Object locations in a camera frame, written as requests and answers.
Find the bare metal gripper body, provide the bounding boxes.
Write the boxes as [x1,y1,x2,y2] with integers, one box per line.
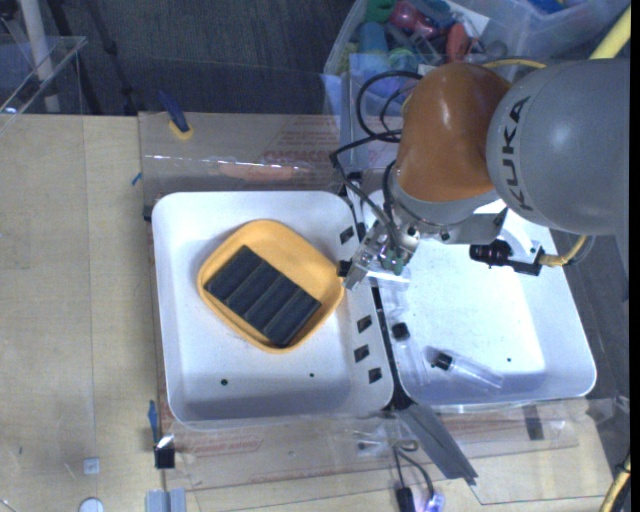
[359,219,424,272]

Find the yellow plate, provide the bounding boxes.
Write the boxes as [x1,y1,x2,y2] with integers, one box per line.
[196,218,346,355]

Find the black ridged block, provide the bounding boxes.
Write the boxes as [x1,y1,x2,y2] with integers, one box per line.
[202,244,324,349]

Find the white plastic tray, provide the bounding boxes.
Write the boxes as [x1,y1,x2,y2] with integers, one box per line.
[363,189,598,407]
[151,190,395,430]

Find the clear plastic bottle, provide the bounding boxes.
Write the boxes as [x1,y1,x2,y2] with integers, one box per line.
[423,345,505,390]

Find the brown cardboard board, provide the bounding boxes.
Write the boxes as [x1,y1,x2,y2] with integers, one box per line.
[137,110,616,504]

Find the clear plastic storage box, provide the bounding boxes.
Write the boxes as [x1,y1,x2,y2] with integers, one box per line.
[323,0,630,171]

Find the black cylinder on white bracket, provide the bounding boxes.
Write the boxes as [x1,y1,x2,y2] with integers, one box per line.
[468,199,546,277]

